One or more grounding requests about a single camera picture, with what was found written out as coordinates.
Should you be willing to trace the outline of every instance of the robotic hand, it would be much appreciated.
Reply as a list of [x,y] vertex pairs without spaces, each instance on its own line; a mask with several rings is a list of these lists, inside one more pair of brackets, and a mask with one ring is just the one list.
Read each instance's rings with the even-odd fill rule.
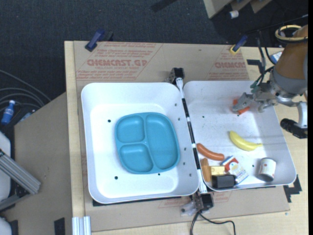
[[[292,37],[285,37],[284,30],[296,30]],[[251,85],[252,94],[243,93],[233,111],[244,109],[256,101],[260,104],[258,111],[278,103],[288,107],[297,107],[299,122],[283,119],[281,127],[294,136],[302,139],[308,137],[308,25],[300,27],[287,25],[275,32],[276,38],[287,44],[278,62],[271,68],[261,72],[261,76]],[[269,72],[269,80],[263,83],[265,73]],[[293,98],[305,95],[306,102],[294,102]]]

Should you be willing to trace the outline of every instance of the black floor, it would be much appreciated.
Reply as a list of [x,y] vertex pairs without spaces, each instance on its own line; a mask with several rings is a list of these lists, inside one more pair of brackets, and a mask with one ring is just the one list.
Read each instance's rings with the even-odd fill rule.
[[[308,14],[308,0],[274,0],[256,14],[247,5],[235,19],[226,16],[228,5],[211,20],[203,0],[0,0],[0,7],[0,70],[51,99],[65,92],[64,41],[90,40],[99,28],[113,31],[114,41],[235,44],[247,31]],[[264,45],[279,45],[276,29],[262,32]],[[253,34],[246,46],[256,46]],[[28,89],[1,72],[0,84]],[[0,110],[12,93],[0,91]]]

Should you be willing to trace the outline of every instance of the white tray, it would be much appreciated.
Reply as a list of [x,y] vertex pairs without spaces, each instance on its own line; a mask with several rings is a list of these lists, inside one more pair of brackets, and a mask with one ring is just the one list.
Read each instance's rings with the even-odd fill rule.
[[[103,204],[177,197],[199,187],[185,112],[177,87],[169,83],[91,83],[81,93],[86,136],[88,185]],[[180,161],[171,170],[133,174],[121,164],[114,127],[126,115],[156,112],[167,116],[176,131]]]
[[[185,84],[184,93],[193,127],[196,143],[202,143],[211,151],[223,153],[225,157],[234,156],[249,176],[236,188],[258,188],[288,185],[296,178],[295,167],[280,127],[274,107],[268,107],[263,113],[257,111],[257,103],[250,110],[238,116],[231,110],[232,102],[243,92],[250,94],[253,81],[191,81]],[[262,143],[254,151],[237,148],[229,138],[229,131],[236,131],[248,141]],[[277,162],[272,182],[257,178],[260,159],[270,157]],[[209,165],[221,162],[209,160]],[[205,182],[216,191],[229,189],[213,188],[211,182]]]

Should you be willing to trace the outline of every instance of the hot dog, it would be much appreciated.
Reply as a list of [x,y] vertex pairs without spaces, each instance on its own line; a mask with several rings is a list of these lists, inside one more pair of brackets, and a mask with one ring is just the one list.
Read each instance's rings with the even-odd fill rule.
[[205,148],[201,143],[197,143],[197,150],[204,155],[205,157],[212,159],[212,160],[218,160],[222,161],[225,159],[225,156],[221,153],[215,153],[213,151],[208,150]]

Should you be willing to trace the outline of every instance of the blue plate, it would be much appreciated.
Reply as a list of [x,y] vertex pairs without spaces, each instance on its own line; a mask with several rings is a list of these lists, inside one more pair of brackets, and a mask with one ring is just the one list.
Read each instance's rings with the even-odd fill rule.
[[160,113],[137,113],[120,118],[115,125],[115,143],[122,165],[132,173],[160,173],[179,162],[173,124]]

